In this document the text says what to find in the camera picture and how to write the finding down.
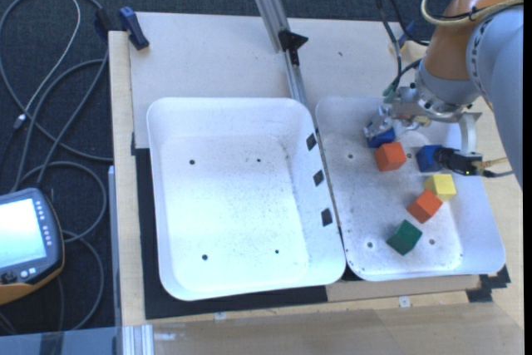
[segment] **red block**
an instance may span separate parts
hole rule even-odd
[[[406,161],[401,142],[382,144],[375,151],[377,167],[381,172],[399,169]]]
[[[442,204],[443,202],[431,190],[424,190],[406,210],[423,224],[434,216]]]

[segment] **cable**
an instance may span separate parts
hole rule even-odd
[[[2,37],[2,31],[3,31],[3,28],[4,28],[4,25],[5,25],[5,22],[7,20],[7,18],[9,17],[10,13],[13,11],[13,9],[19,5],[22,1],[24,0],[15,0],[7,9],[6,11],[4,12],[4,14],[2,15],[2,19],[0,20],[0,38]],[[87,0],[88,2],[92,3],[95,7],[97,7],[98,9],[101,9],[101,5],[100,3],[97,1],[97,0]],[[5,70],[5,67],[2,63],[2,56],[0,55],[0,77],[3,79],[4,81],[4,84],[6,85],[6,88],[7,88],[7,91],[9,92],[11,98],[15,101],[15,103],[18,105],[19,109],[21,110],[22,112],[22,115],[24,117],[27,117],[27,118],[30,118],[32,117],[32,115],[29,113],[29,111],[26,109],[26,107],[22,104],[22,102],[20,101],[20,99],[18,98],[17,94],[15,93],[15,91],[13,90],[12,88],[12,85],[11,85],[11,82],[9,81],[9,79],[7,78],[7,73],[6,73],[6,70]],[[35,125],[37,127],[37,129],[42,132],[43,135],[45,135],[48,139],[50,139],[51,141],[53,141],[54,143],[56,142],[57,138],[55,136],[52,136],[46,129],[44,129],[39,123],[36,123]],[[81,152],[79,150],[76,150],[72,147],[70,147],[69,145],[66,145],[64,143],[61,143],[60,144],[61,147],[69,152],[71,152],[73,155],[77,155],[81,158],[84,158],[86,160],[94,160],[94,161],[100,161],[100,162],[105,162],[105,163],[112,163],[113,159],[112,158],[108,158],[108,157],[103,157],[103,156],[98,156],[98,155],[91,155],[91,154],[87,154],[87,153],[84,153],[84,152]]]
[[[439,26],[455,26],[461,25],[467,22],[478,21],[479,19],[485,17],[489,13],[500,11],[502,9],[512,7],[514,5],[519,5],[524,3],[525,0],[504,0],[503,2],[498,2],[488,7],[482,7],[480,9],[473,9],[470,12],[462,13],[460,15],[455,15],[451,17],[443,15],[434,15],[428,12],[427,3],[429,0],[421,1],[421,15],[430,23]]]
[[[94,312],[98,309],[98,306],[100,305],[101,299],[103,297],[103,289],[105,286],[105,274],[104,274],[103,263],[101,262],[100,255],[96,252],[96,250],[94,249],[94,247],[92,247],[92,245],[87,243],[84,239],[78,239],[77,235],[74,234],[73,232],[63,229],[62,233],[69,235],[71,237],[71,241],[79,241],[80,243],[85,245],[85,247],[87,247],[89,251],[92,253],[92,255],[95,257],[96,262],[98,263],[98,269],[100,270],[100,288],[98,290],[96,300],[93,303],[92,308],[89,311],[89,313],[77,325],[71,328],[71,330],[77,330],[83,327],[86,324],[86,322],[91,319],[92,315],[94,315]]]
[[[0,37],[2,35],[2,30],[4,29],[4,25],[5,25],[5,22],[7,21],[7,18],[12,13],[13,9],[15,9],[15,7],[17,7],[23,1],[25,1],[25,0],[15,0],[15,2],[13,2],[8,7],[8,9],[5,11],[5,13],[2,15],[2,19],[0,20]],[[21,100],[17,97],[17,94],[13,90],[11,82],[7,78],[7,73],[6,73],[5,68],[4,68],[3,64],[2,64],[2,57],[0,55],[0,76],[2,77],[2,79],[3,79],[3,81],[4,81],[4,83],[5,83],[6,87],[7,87],[7,90],[9,92],[9,94],[11,95],[12,99],[15,101],[15,103],[18,105],[18,107],[22,111],[22,114],[17,118],[17,120],[15,121],[15,124],[13,125],[13,129],[12,129],[11,134],[9,135],[9,137],[7,138],[6,143],[2,147],[2,151],[0,151],[0,169],[2,167],[2,162],[3,162],[4,158],[5,158],[5,155],[6,155],[6,152],[7,152],[7,148],[9,146],[9,144],[12,142],[13,136],[15,135],[15,132],[22,126],[22,124],[25,122],[25,120],[27,118],[29,118],[30,119],[30,125],[29,125],[29,127],[27,129],[26,140],[25,140],[25,144],[24,144],[24,147],[23,147],[23,150],[22,150],[22,157],[21,157],[21,160],[20,160],[20,163],[19,163],[19,167],[18,167],[17,178],[16,178],[15,185],[13,186],[14,190],[16,188],[18,188],[18,186],[22,182],[24,182],[25,180],[27,180],[28,178],[30,178],[31,176],[33,176],[33,175],[35,175],[37,173],[38,173],[37,186],[40,186],[42,184],[42,181],[44,179],[46,171],[49,168],[51,168],[51,167],[71,167],[71,168],[73,167],[73,168],[77,168],[78,170],[82,170],[85,173],[87,173],[88,175],[90,175],[90,177],[93,180],[95,180],[97,185],[99,186],[100,192],[102,194],[102,204],[101,204],[100,212],[97,215],[97,217],[94,219],[94,221],[92,221],[92,223],[88,227],[86,227],[82,232],[77,233],[77,234],[73,233],[71,231],[67,231],[67,230],[63,230],[62,231],[63,235],[65,235],[66,237],[69,237],[69,238],[65,238],[64,239],[64,243],[65,244],[71,244],[73,242],[79,241],[80,243],[84,244],[88,248],[88,250],[91,252],[91,254],[96,258],[97,266],[98,266],[99,273],[100,273],[100,286],[99,286],[99,289],[97,291],[96,300],[93,303],[90,311],[84,316],[84,318],[79,323],[77,323],[72,328],[72,330],[75,330],[75,329],[78,329],[78,328],[82,328],[83,326],[86,325],[86,323],[93,317],[94,313],[96,312],[96,310],[99,307],[99,305],[101,303],[101,300],[103,298],[104,287],[105,287],[105,272],[104,272],[103,263],[101,261],[101,258],[99,256],[99,254],[94,249],[94,247],[90,243],[88,243],[84,238],[87,235],[89,235],[91,232],[93,232],[96,229],[97,225],[104,218],[105,213],[108,210],[108,197],[107,197],[106,187],[105,187],[102,179],[100,179],[98,177],[98,175],[96,173],[94,173],[91,169],[89,169],[88,167],[85,167],[84,165],[80,165],[80,164],[77,164],[77,163],[74,163],[74,162],[71,162],[71,161],[54,161],[54,162],[52,162],[52,157],[54,156],[55,152],[57,151],[57,148],[60,146],[60,147],[64,148],[65,150],[70,151],[72,154],[78,155],[81,158],[85,158],[87,160],[97,160],[97,161],[111,162],[112,163],[113,159],[112,158],[106,158],[106,157],[103,157],[103,156],[97,156],[97,155],[89,155],[89,154],[83,153],[83,152],[81,152],[79,150],[75,150],[75,149],[71,148],[70,146],[62,143],[62,139],[63,139],[64,135],[67,133],[68,129],[74,123],[74,121],[78,117],[79,113],[81,112],[81,110],[84,108],[84,106],[88,102],[91,94],[96,89],[96,85],[100,81],[101,76],[103,75],[103,73],[104,73],[104,71],[106,69],[107,60],[108,60],[108,57],[109,57],[109,52],[106,51],[106,54],[105,54],[104,58],[99,59],[99,60],[87,61],[87,62],[83,62],[82,64],[78,64],[78,65],[68,69],[67,71],[62,73],[60,76],[56,77],[50,84],[48,84],[49,81],[54,77],[54,74],[55,74],[57,68],[62,64],[63,59],[65,58],[66,54],[69,52],[70,47],[71,47],[71,45],[72,45],[72,43],[73,43],[73,41],[74,41],[74,39],[75,39],[75,37],[76,37],[76,35],[78,33],[78,30],[79,30],[79,26],[80,26],[80,22],[81,22],[81,11],[80,11],[80,8],[79,8],[79,4],[77,3],[77,0],[73,0],[73,1],[76,3],[76,8],[77,8],[77,11],[78,11],[78,20],[77,20],[76,28],[75,28],[74,32],[72,33],[72,35],[71,35],[70,41],[68,42],[68,45],[67,45],[65,51],[62,53],[61,57],[59,58],[59,60],[55,64],[55,66],[48,72],[47,76],[42,81],[42,83],[39,85],[37,90],[33,93],[33,95],[31,96],[31,98],[29,100],[29,102],[26,105],[22,104]],[[100,3],[98,1],[96,1],[96,0],[87,0],[87,1],[90,2],[92,5],[94,5],[96,8],[101,9],[101,5],[100,5]],[[93,65],[99,65],[99,69],[98,69],[97,73],[95,74],[94,78],[92,79],[90,87],[86,90],[82,100],[78,103],[78,105],[76,106],[76,109],[70,115],[68,121],[63,126],[63,128],[62,128],[61,132],[59,133],[59,135],[57,137],[52,136],[42,126],[40,126],[39,123],[37,122],[37,118],[38,118],[39,112],[41,111],[44,102],[46,101],[46,99],[48,98],[48,96],[50,95],[52,90],[61,81],[63,81],[67,76],[70,76],[75,71],[79,71],[81,69],[84,69],[86,67],[93,66]],[[37,101],[37,98],[39,96],[40,96],[40,99],[39,99],[39,101],[37,103],[37,106],[35,107],[34,112],[32,114],[30,114],[29,111],[32,109],[32,106],[33,106],[34,102]],[[22,176],[22,173],[23,173],[23,170],[24,170],[24,166],[26,164],[26,159],[27,159],[27,155],[28,155],[30,140],[32,138],[33,131],[34,131],[35,128],[37,128],[40,132],[42,132],[48,139],[52,140],[52,148],[48,151],[47,157],[44,160],[44,163],[42,165],[30,170],[24,176]],[[63,324],[64,324],[64,319],[65,319],[65,295],[64,295],[64,288],[63,288],[63,284],[62,284],[62,280],[61,280],[60,276],[57,277],[57,287],[58,287],[58,293],[59,293],[59,299],[60,299],[60,308],[59,308],[60,314],[59,314],[59,319],[58,319],[58,329],[62,330]],[[10,333],[10,334],[17,333],[17,330],[13,327],[11,322],[1,313],[0,313],[0,328],[3,329],[4,331],[6,331],[6,333]]]
[[[37,116],[42,108],[42,104],[44,103],[44,101],[47,99],[47,96],[48,94],[52,91],[52,89],[63,79],[65,78],[66,76],[69,76],[71,73],[73,73],[74,71],[78,71],[78,70],[81,70],[82,68],[84,67],[87,67],[87,66],[90,66],[90,65],[93,65],[95,63],[97,64],[101,64],[100,65],[100,69],[98,70],[98,73],[96,74],[95,78],[93,79],[92,81],[92,84],[91,84],[91,87],[87,90],[85,96],[83,97],[83,100],[80,102],[80,104],[78,105],[78,107],[76,108],[76,110],[74,111],[74,113],[71,115],[71,118],[68,120],[68,122],[65,124],[65,126],[63,126],[63,129],[60,133],[60,135],[55,138],[54,140],[54,146],[52,147],[52,149],[49,151],[48,153],[48,156],[47,156],[47,162],[50,161],[51,157],[52,157],[52,154],[53,152],[55,151],[55,149],[57,148],[57,145],[60,144],[60,141],[61,141],[61,137],[64,135],[64,133],[67,131],[68,127],[70,127],[70,125],[72,124],[73,120],[76,118],[77,114],[79,113],[79,111],[82,109],[82,107],[85,105],[86,101],[88,100],[88,97],[89,95],[93,92],[94,90],[94,86],[95,84],[97,83],[97,81],[99,80],[102,72],[103,72],[103,69],[105,67],[105,64],[106,64],[106,59],[107,59],[107,54],[106,54],[106,58],[104,58],[103,60],[92,60],[92,61],[87,61],[87,62],[83,62],[82,64],[78,64],[70,69],[68,69],[67,71],[65,71],[63,74],[61,74],[58,78],[56,78],[56,80],[45,90],[45,92],[42,94],[42,97],[41,99],[39,100],[38,104],[37,104],[37,107],[35,109],[35,113],[33,116],[31,116],[31,121],[30,121],[30,126],[28,128],[28,131],[27,131],[27,135],[26,135],[26,141],[25,141],[25,144],[24,144],[24,147],[22,149],[22,155],[21,155],[21,159],[20,159],[20,162],[19,162],[19,166],[18,166],[18,173],[17,173],[17,177],[15,178],[15,183],[13,185],[13,187],[11,188],[10,192],[14,192],[18,189],[18,186],[20,185],[21,183],[21,180],[22,180],[22,173],[23,173],[23,170],[24,170],[24,165],[26,163],[26,158],[27,158],[27,153],[28,153],[28,150],[29,150],[29,144],[30,144],[30,140],[32,138],[32,133],[33,133],[33,128],[34,126],[37,126]],[[42,168],[42,173],[39,175],[39,184],[42,180],[42,176],[44,174],[44,171],[45,171],[46,167],[43,167]]]
[[[393,34],[393,30],[390,28],[390,24],[388,23],[386,14],[384,13],[384,8],[382,7],[382,0],[375,0],[375,4],[377,5],[377,9],[379,13],[381,14],[381,21],[382,25],[386,29],[386,33],[388,34],[388,37],[390,37],[390,41],[392,42],[393,48],[396,53],[396,59],[397,59],[397,76],[401,75],[401,47],[399,47],[399,41],[396,39],[395,34]]]
[[[418,45],[428,46],[428,42],[423,42],[423,41],[417,39],[416,37],[414,37],[411,34],[411,32],[408,30],[408,28],[406,28],[405,23],[404,23],[404,21],[401,18],[401,14],[399,13],[399,8],[397,7],[396,1],[395,0],[388,0],[388,1],[390,2],[390,4],[393,7],[393,11],[396,14],[396,18],[397,18],[397,21],[398,21],[399,25],[401,26],[402,32],[405,33],[408,36],[408,39],[412,40],[413,42],[417,43]],[[384,15],[384,11],[383,11],[382,0],[376,0],[376,4],[377,4],[377,9],[381,13],[382,19],[387,21],[386,16]]]
[[[99,273],[100,273],[100,287],[98,288],[98,293],[96,295],[96,299],[95,299],[94,303],[92,304],[91,310],[89,311],[89,313],[87,315],[85,315],[85,317],[83,317],[83,319],[79,323],[77,323],[74,327],[70,328],[70,330],[78,330],[79,328],[83,327],[92,318],[92,316],[94,315],[94,312],[100,306],[101,300],[103,298],[103,291],[104,291],[105,282],[106,282],[105,281],[105,272],[104,272],[104,268],[103,268],[103,263],[101,262],[101,257],[98,254],[98,252],[96,252],[96,250],[94,249],[94,247],[91,244],[89,244],[83,238],[79,238],[79,235],[77,235],[77,234],[75,234],[75,233],[73,233],[71,231],[67,231],[66,229],[63,229],[62,233],[71,237],[70,239],[66,239],[65,243],[73,242],[73,241],[79,241],[80,243],[82,243],[91,252],[91,254],[96,259],[96,263],[98,265],[98,270],[99,270]],[[59,325],[60,325],[60,328],[59,328],[59,330],[62,331],[62,325],[63,325],[63,320],[64,320],[64,306],[65,306],[64,299],[65,299],[65,294],[64,294],[64,291],[63,291],[63,287],[62,287],[62,281],[59,279],[59,276],[57,276],[57,279],[58,279],[57,285],[59,287],[59,299],[60,299],[60,302],[59,302],[60,303],[60,313],[59,313]],[[4,330],[8,334],[17,334],[17,330],[13,327],[12,323],[9,321],[9,319],[3,313],[0,313],[0,320],[2,320],[2,322],[3,322],[3,323],[0,322],[0,328],[2,330]]]
[[[408,66],[403,68],[401,72],[399,73],[399,75],[395,79],[393,79],[392,83],[390,83],[390,86],[383,92],[383,95],[388,96],[392,91],[396,91],[397,88],[399,87],[399,83],[401,82],[401,78],[406,74],[406,72],[414,68],[417,68],[417,66],[419,66],[420,63],[421,63],[421,58],[415,60],[414,62],[411,62],[410,64],[408,64]]]
[[[52,77],[53,73],[61,65],[61,63],[65,59],[65,56],[67,55],[68,51],[70,51],[70,48],[72,46],[72,43],[74,42],[74,39],[76,38],[76,35],[77,35],[78,30],[79,30],[80,25],[81,25],[81,10],[80,10],[80,4],[77,2],[77,0],[72,0],[72,1],[74,2],[74,5],[76,6],[76,11],[77,11],[77,22],[76,22],[76,27],[74,28],[74,32],[72,33],[72,35],[70,37],[70,41],[66,45],[66,49],[62,53],[62,55],[59,58],[59,60],[57,61],[56,65],[48,72],[47,76],[41,82],[41,85],[35,90],[35,92],[33,93],[32,97],[30,98],[30,100],[26,104],[26,111],[30,110],[30,108],[32,106],[32,103],[35,101],[35,98],[38,96],[38,94],[41,91],[41,89],[47,84],[48,80]]]
[[[503,176],[510,176],[510,175],[514,175],[514,171],[509,170],[507,172],[495,173],[490,170],[484,170],[482,172],[482,176],[484,176],[485,178],[502,178]]]
[[[85,167],[84,165],[80,165],[78,163],[74,163],[72,161],[54,161],[53,163],[48,164],[47,167],[73,167],[74,169],[81,170],[87,173],[100,187],[101,198],[102,198],[100,213],[98,214],[94,222],[87,229],[85,229],[80,234],[77,234],[74,239],[65,240],[65,243],[71,243],[72,241],[75,241],[76,239],[86,237],[90,232],[92,232],[96,228],[96,226],[101,222],[105,213],[107,212],[107,202],[108,202],[107,191],[106,191],[106,187],[103,181],[98,177],[96,173],[94,173],[88,167]],[[35,169],[30,170],[21,178],[21,182],[24,182],[25,180],[30,178],[32,175],[35,175],[37,172],[41,171],[43,168],[44,168],[44,165],[40,165],[36,167]]]
[[[480,165],[480,167],[482,167],[484,169],[486,167],[491,167],[493,165],[500,165],[501,163],[508,163],[508,157],[502,157],[502,158],[496,159],[496,160],[482,161],[482,164]]]

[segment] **black cable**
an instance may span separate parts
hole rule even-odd
[[[399,87],[399,83],[401,82],[401,77],[403,77],[407,71],[410,71],[413,68],[417,68],[417,66],[419,66],[420,63],[421,63],[421,58],[415,60],[414,62],[411,62],[405,68],[403,68],[401,72],[399,73],[399,76],[393,79],[392,83],[390,84],[390,86],[392,87],[392,90],[395,91]]]
[[[73,232],[70,232],[70,231],[67,231],[67,230],[63,229],[62,233],[66,234],[66,235],[69,235],[71,237],[71,241],[79,241],[80,243],[85,245],[85,247],[87,247],[89,249],[89,251],[92,253],[92,255],[95,257],[96,262],[98,263],[98,269],[100,270],[100,288],[98,290],[98,294],[96,296],[96,300],[93,303],[91,310],[89,311],[89,313],[78,324],[76,324],[74,327],[70,328],[71,330],[77,330],[77,329],[83,327],[86,324],[86,322],[91,319],[92,315],[94,315],[94,312],[98,309],[98,306],[100,306],[100,302],[101,302],[101,299],[103,297],[103,290],[104,290],[104,286],[105,286],[105,274],[104,274],[103,263],[101,262],[100,255],[96,252],[96,250],[94,249],[94,247],[92,247],[92,245],[87,243],[84,239],[78,239],[77,235],[74,234]]]
[[[381,21],[382,25],[386,29],[386,33],[388,33],[388,37],[390,37],[390,41],[392,42],[393,48],[396,53],[396,59],[397,59],[397,76],[401,75],[401,48],[399,47],[399,41],[396,39],[395,34],[393,34],[393,30],[390,28],[390,24],[387,20],[386,14],[384,13],[384,8],[382,7],[382,0],[375,0],[375,4],[377,5],[377,9],[379,13],[381,14]]]
[[[509,170],[507,172],[501,172],[501,173],[495,173],[490,170],[484,170],[482,172],[482,176],[484,176],[485,178],[502,178],[503,176],[510,176],[510,175],[514,175],[513,170]]]
[[[96,259],[96,263],[98,265],[98,270],[99,270],[99,273],[100,273],[100,287],[98,288],[98,293],[96,295],[96,300],[92,304],[91,310],[89,311],[89,313],[79,323],[77,323],[74,327],[70,328],[70,330],[77,330],[77,329],[83,327],[92,318],[92,316],[94,315],[94,312],[100,306],[101,300],[103,298],[103,291],[104,291],[105,282],[106,282],[105,281],[105,273],[104,273],[103,263],[101,262],[101,257],[96,252],[94,247],[92,247],[91,244],[89,244],[83,238],[78,238],[79,236],[77,234],[75,234],[75,233],[73,233],[71,231],[67,231],[66,229],[63,229],[62,233],[71,237],[70,239],[65,239],[65,243],[73,242],[73,241],[79,241],[80,243],[85,245],[85,247],[91,252],[91,254]],[[64,319],[64,306],[65,306],[64,298],[65,298],[65,294],[64,294],[64,291],[63,291],[63,287],[62,287],[62,282],[60,280],[57,281],[57,285],[59,287],[59,299],[60,299],[60,302],[59,302],[60,303],[60,313],[59,313],[59,325],[60,325],[60,328],[59,328],[59,330],[62,331],[62,324],[63,324],[63,319]],[[8,334],[17,334],[17,330],[13,327],[12,323],[9,321],[9,319],[3,313],[0,313],[0,320],[2,320],[2,322],[4,322],[4,323],[0,322],[0,328],[2,330],[4,330]]]
[[[95,75],[94,79],[92,80],[92,84],[90,85],[89,89],[87,89],[85,95],[83,96],[83,99],[78,104],[77,108],[74,110],[74,112],[71,114],[70,119],[68,119],[68,122],[63,126],[63,129],[57,136],[55,142],[53,143],[52,148],[48,151],[47,158],[44,160],[44,164],[42,165],[41,173],[39,174],[39,177],[37,178],[37,186],[40,186],[42,182],[42,178],[44,176],[44,173],[46,171],[47,165],[50,163],[50,160],[52,159],[53,154],[55,153],[57,146],[59,145],[62,137],[67,133],[67,130],[70,128],[74,120],[77,118],[80,111],[83,109],[87,101],[89,100],[89,97],[92,95],[92,92],[94,91],[96,84],[100,80],[101,75],[103,74],[103,71],[106,69],[107,59],[109,57],[109,51],[106,52],[106,56],[101,62],[100,69],[98,70],[97,74]]]
[[[522,2],[522,0],[506,0],[506,1],[502,1],[500,3],[496,3],[495,5],[489,5],[489,6],[485,6],[485,7],[471,7],[471,10],[469,12],[463,12],[463,13],[459,13],[459,14],[456,14],[456,15],[440,15],[440,14],[437,14],[437,13],[432,13],[429,11],[428,9],[428,1],[430,0],[427,0],[426,2],[426,5],[425,5],[425,11],[424,13],[426,14],[426,18],[430,18],[430,19],[436,19],[436,20],[440,20],[440,21],[460,21],[460,20],[463,20],[464,18],[469,18],[469,20],[471,22],[475,22],[475,21],[478,21],[480,20],[480,17],[484,17],[487,13],[489,13],[489,10],[491,9],[492,11],[494,10],[497,10],[497,11],[502,11],[503,9],[507,9],[509,7],[513,7],[515,6],[516,4],[520,4],[520,2]]]
[[[480,11],[482,11],[482,9],[485,9],[484,7],[481,8],[481,9],[477,9],[476,7],[473,7],[469,12],[458,13],[456,15],[441,15],[441,14],[437,14],[437,13],[433,13],[433,12],[429,11],[429,2],[430,2],[430,0],[426,0],[425,12],[430,17],[433,17],[433,18],[436,18],[436,19],[440,19],[440,20],[441,19],[457,20],[457,19],[467,18],[467,17],[470,17],[472,13],[480,12]]]
[[[42,170],[43,167],[44,167],[44,165],[40,165],[40,166],[36,167],[35,169],[30,170],[29,172],[27,172],[21,178],[21,182],[27,180],[30,176],[35,175],[37,172]],[[96,217],[96,219],[94,220],[94,222],[92,223],[91,226],[89,226],[87,229],[85,229],[80,234],[77,234],[74,239],[66,240],[65,243],[71,243],[72,241],[75,241],[76,239],[80,239],[80,238],[83,238],[83,237],[87,236],[90,232],[92,232],[96,228],[96,226],[101,222],[101,220],[103,219],[105,213],[107,212],[107,201],[108,201],[107,200],[107,191],[106,191],[106,187],[105,187],[103,181],[98,177],[98,175],[96,173],[94,173],[88,167],[85,167],[84,165],[80,165],[78,163],[74,163],[72,161],[54,161],[53,163],[48,164],[47,167],[73,167],[74,169],[78,169],[78,170],[84,171],[88,175],[90,175],[92,177],[92,179],[94,179],[96,181],[96,183],[98,184],[98,186],[100,187],[101,198],[102,198],[100,213],[98,214],[98,216]]]
[[[428,46],[428,42],[423,42],[423,41],[419,40],[413,34],[411,34],[411,32],[408,30],[408,28],[406,28],[405,23],[402,20],[401,14],[399,13],[399,7],[397,7],[396,1],[395,0],[388,0],[388,1],[390,2],[390,4],[393,7],[393,11],[396,14],[397,22],[401,26],[402,32],[405,33],[408,36],[408,39],[412,40],[413,42],[417,43],[418,45]],[[376,0],[376,3],[377,3],[377,9],[379,10],[379,12],[381,12],[382,19],[387,21],[386,16],[384,15],[384,12],[383,12],[384,8],[382,6],[382,0]]]
[[[47,162],[49,162],[50,158],[51,158],[51,154],[53,154],[55,148],[57,148],[57,145],[60,144],[60,141],[61,141],[61,137],[63,137],[64,133],[67,131],[68,127],[72,124],[73,120],[76,118],[77,114],[79,113],[79,111],[81,110],[81,108],[85,105],[86,101],[88,100],[88,97],[89,95],[93,92],[94,90],[94,86],[96,85],[97,81],[99,80],[102,72],[103,72],[103,69],[105,68],[105,65],[106,65],[106,59],[107,59],[107,54],[106,54],[106,58],[104,58],[103,60],[90,60],[90,61],[86,61],[86,62],[83,62],[81,64],[78,64],[74,67],[71,67],[69,68],[68,70],[66,70],[64,73],[62,73],[59,77],[57,77],[51,84],[50,86],[48,86],[48,88],[44,91],[44,93],[42,94],[41,96],[41,99],[39,100],[39,102],[37,103],[37,106],[35,108],[35,112],[33,114],[33,116],[31,117],[30,119],[30,126],[27,130],[27,135],[26,135],[26,141],[25,141],[25,144],[24,144],[24,147],[22,149],[22,155],[21,155],[21,159],[19,161],[19,166],[18,166],[18,173],[17,173],[17,177],[15,179],[15,183],[11,189],[10,192],[14,192],[18,189],[18,186],[20,185],[20,182],[21,182],[21,179],[22,179],[22,172],[24,170],[24,165],[26,164],[26,158],[27,158],[27,153],[28,153],[28,150],[29,150],[29,144],[30,144],[30,140],[32,138],[32,133],[33,133],[33,128],[34,126],[37,126],[37,116],[42,108],[42,105],[44,103],[44,101],[47,99],[47,96],[50,94],[50,92],[52,91],[52,89],[60,82],[62,81],[62,79],[64,79],[65,77],[69,76],[71,73],[73,73],[74,71],[79,71],[81,69],[83,69],[84,67],[88,67],[90,65],[94,65],[94,64],[100,64],[100,69],[98,70],[95,78],[93,79],[92,81],[92,84],[90,86],[90,88],[86,91],[86,94],[85,96],[83,97],[83,100],[81,101],[81,103],[78,105],[78,107],[76,108],[76,110],[74,111],[74,113],[71,115],[71,118],[69,119],[69,121],[67,122],[67,124],[63,127],[63,130],[62,132],[60,133],[60,135],[57,137],[57,138],[54,138],[55,139],[55,143],[54,143],[54,146],[52,147],[52,150],[50,150],[49,152],[49,155],[47,157]],[[42,173],[41,175],[39,176],[39,179],[42,180],[42,174],[44,173],[44,171],[46,170],[46,167],[44,167],[42,169]]]
[[[9,136],[7,137],[7,140],[3,144],[2,151],[0,152],[0,171],[2,170],[3,162],[4,162],[5,158],[6,158],[7,148],[9,147],[9,144],[11,144],[11,141],[12,141],[14,136],[15,136],[15,132],[14,132],[14,130],[12,130],[9,133]]]
[[[3,31],[3,28],[4,28],[4,25],[5,25],[5,22],[6,22],[7,18],[9,17],[9,15],[13,11],[13,9],[16,6],[18,6],[22,1],[24,1],[24,0],[15,0],[14,2],[12,2],[11,5],[9,5],[9,7],[6,9],[4,14],[2,15],[2,19],[0,20],[0,38],[2,37],[2,31]],[[87,0],[87,1],[92,3],[96,8],[101,9],[101,5],[100,5],[100,3],[97,0]],[[9,92],[9,95],[15,101],[15,103],[18,106],[18,108],[21,110],[22,114],[25,115],[27,118],[31,119],[32,118],[32,114],[30,114],[29,111],[26,110],[26,107],[22,104],[22,102],[18,98],[17,94],[15,93],[15,91],[14,91],[12,85],[11,85],[11,82],[9,81],[9,79],[7,77],[7,73],[6,73],[5,67],[4,67],[3,62],[2,62],[1,53],[0,53],[0,77],[3,79],[3,82],[4,82],[4,84],[5,84],[6,88],[7,88],[7,91]],[[35,126],[48,139],[52,140],[53,142],[56,142],[57,138],[55,136],[51,135],[39,123],[36,123]],[[100,161],[100,162],[105,162],[105,163],[112,163],[112,161],[113,161],[112,158],[103,157],[103,156],[99,156],[99,155],[92,155],[92,154],[81,152],[79,150],[76,150],[76,149],[70,147],[67,144],[64,144],[64,143],[61,143],[61,147],[63,149],[65,149],[65,150],[71,152],[72,154],[77,155],[77,156],[79,156],[81,158],[84,158],[86,160],[94,160],[94,161]]]

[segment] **toy block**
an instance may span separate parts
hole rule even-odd
[[[403,256],[414,248],[423,233],[408,220],[403,220],[387,244]]]
[[[381,172],[399,169],[406,161],[401,142],[382,144],[375,151],[375,160]]]
[[[436,197],[431,190],[424,190],[414,202],[409,205],[406,210],[414,216],[421,224],[427,222],[437,210],[441,207],[443,202]]]
[[[441,164],[434,161],[434,151],[441,145],[425,145],[416,153],[417,166],[420,172],[437,172],[441,170]]]
[[[393,127],[389,130],[381,133],[380,135],[373,136],[373,138],[366,138],[367,146],[370,148],[378,148],[382,144],[389,144],[396,139],[396,132],[393,130]]]
[[[423,186],[436,194],[436,197],[444,203],[456,195],[455,181],[449,173],[432,175]]]

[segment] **black mat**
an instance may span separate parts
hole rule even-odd
[[[324,286],[240,294],[194,302],[172,297],[163,288],[159,278],[150,151],[148,149],[137,150],[135,158],[139,198],[140,243],[142,267],[144,269],[145,315],[147,319],[327,302],[327,293]]]

